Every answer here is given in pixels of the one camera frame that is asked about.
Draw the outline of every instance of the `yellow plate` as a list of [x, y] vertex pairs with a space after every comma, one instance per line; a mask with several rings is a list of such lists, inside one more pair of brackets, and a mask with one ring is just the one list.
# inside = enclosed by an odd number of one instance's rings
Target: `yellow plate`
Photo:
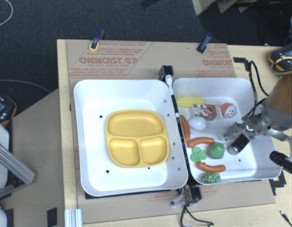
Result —
[[164, 121], [153, 111], [114, 112], [107, 118], [105, 130], [110, 157], [120, 166], [155, 166], [169, 155]]

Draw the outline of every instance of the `tray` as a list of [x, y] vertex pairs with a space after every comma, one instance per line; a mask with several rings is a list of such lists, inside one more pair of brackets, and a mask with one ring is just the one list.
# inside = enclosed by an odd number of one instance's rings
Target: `tray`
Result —
[[[86, 193], [103, 197], [133, 192], [179, 189], [188, 172], [172, 99], [158, 80], [82, 80], [74, 100], [81, 184]], [[121, 110], [149, 110], [164, 121], [169, 142], [167, 159], [151, 167], [122, 167], [110, 157], [105, 123]]]
[[116, 111], [108, 116], [105, 131], [109, 155], [120, 166], [155, 166], [169, 155], [164, 120], [156, 112]]
[[[270, 136], [259, 135], [250, 140], [249, 144], [237, 155], [231, 155], [227, 148], [233, 140], [224, 140], [224, 134], [234, 122], [241, 123], [244, 116], [254, 104], [252, 86], [248, 80], [239, 78], [194, 78], [177, 79], [173, 84], [174, 95], [180, 97], [202, 97], [206, 104], [220, 107], [223, 103], [234, 104], [237, 114], [231, 118], [215, 117], [207, 121], [204, 131], [191, 130], [191, 139], [195, 137], [211, 137], [215, 142], [224, 144], [226, 150], [222, 159], [207, 157], [202, 160], [208, 165], [225, 165], [226, 171], [220, 173], [221, 180], [217, 183], [254, 181], [260, 179], [276, 178], [281, 173], [281, 167], [269, 159], [270, 153], [275, 150]], [[189, 109], [179, 107], [179, 114], [188, 120]], [[199, 144], [201, 150], [207, 150], [208, 145]], [[201, 184], [209, 184], [202, 181], [203, 171], [196, 168], [191, 161], [192, 149], [186, 148], [189, 166], [193, 178]]]

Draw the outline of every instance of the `toy food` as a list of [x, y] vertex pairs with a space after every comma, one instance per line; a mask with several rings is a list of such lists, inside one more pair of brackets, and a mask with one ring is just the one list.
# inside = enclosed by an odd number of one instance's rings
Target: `toy food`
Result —
[[221, 111], [225, 118], [231, 118], [237, 113], [235, 105], [230, 104], [230, 103], [224, 103], [221, 106]]
[[180, 115], [180, 122], [183, 128], [185, 142], [190, 140], [190, 127], [184, 115]]
[[215, 159], [223, 158], [225, 152], [225, 146], [222, 143], [214, 142], [207, 149], [208, 155]]
[[205, 104], [206, 100], [202, 97], [180, 97], [176, 103], [178, 107], [189, 108], [193, 104]]
[[215, 105], [208, 104], [193, 104], [190, 107], [189, 112], [191, 118], [201, 116], [206, 120], [213, 120], [217, 115]]
[[193, 154], [191, 155], [191, 160], [195, 163], [207, 158], [207, 152], [205, 150], [201, 150], [201, 148], [198, 146], [195, 146], [192, 149], [192, 152]]
[[188, 124], [195, 131], [203, 131], [207, 128], [207, 121], [203, 117], [193, 117], [188, 120]]
[[187, 142], [188, 148], [193, 148], [194, 146], [198, 144], [208, 144], [211, 145], [214, 143], [214, 139], [211, 137], [196, 137]]
[[226, 167], [224, 165], [209, 166], [201, 161], [197, 162], [197, 168], [204, 172], [213, 172], [213, 173], [219, 173], [226, 170]]
[[221, 180], [221, 176], [218, 173], [206, 172], [201, 179], [203, 182], [216, 183]]

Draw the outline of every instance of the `orange sausage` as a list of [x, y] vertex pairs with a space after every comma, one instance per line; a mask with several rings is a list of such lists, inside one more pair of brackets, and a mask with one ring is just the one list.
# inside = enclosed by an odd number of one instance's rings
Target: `orange sausage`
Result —
[[184, 115], [180, 115], [180, 122], [182, 124], [185, 142], [190, 140], [190, 126]]
[[219, 173], [226, 170], [226, 167], [224, 165], [209, 166], [201, 161], [197, 162], [197, 168], [204, 172], [213, 172], [213, 173]]
[[208, 144], [211, 145], [214, 143], [214, 139], [210, 137], [196, 137], [188, 141], [187, 147], [193, 148], [198, 144]]

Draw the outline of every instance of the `dark floor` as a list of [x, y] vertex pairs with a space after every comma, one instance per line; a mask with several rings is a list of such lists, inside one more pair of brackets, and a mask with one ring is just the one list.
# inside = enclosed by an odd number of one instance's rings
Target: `dark floor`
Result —
[[[93, 39], [97, 28], [106, 40], [201, 42], [206, 32], [213, 43], [283, 46], [290, 29], [292, 0], [259, 0], [240, 13], [221, 14], [216, 3], [196, 16], [192, 0], [8, 0], [11, 19], [0, 26], [0, 80], [21, 80], [53, 91], [58, 88], [57, 39]], [[266, 5], [272, 1], [280, 5]], [[0, 23], [11, 7], [0, 0]], [[18, 112], [47, 95], [42, 88], [1, 82]]]

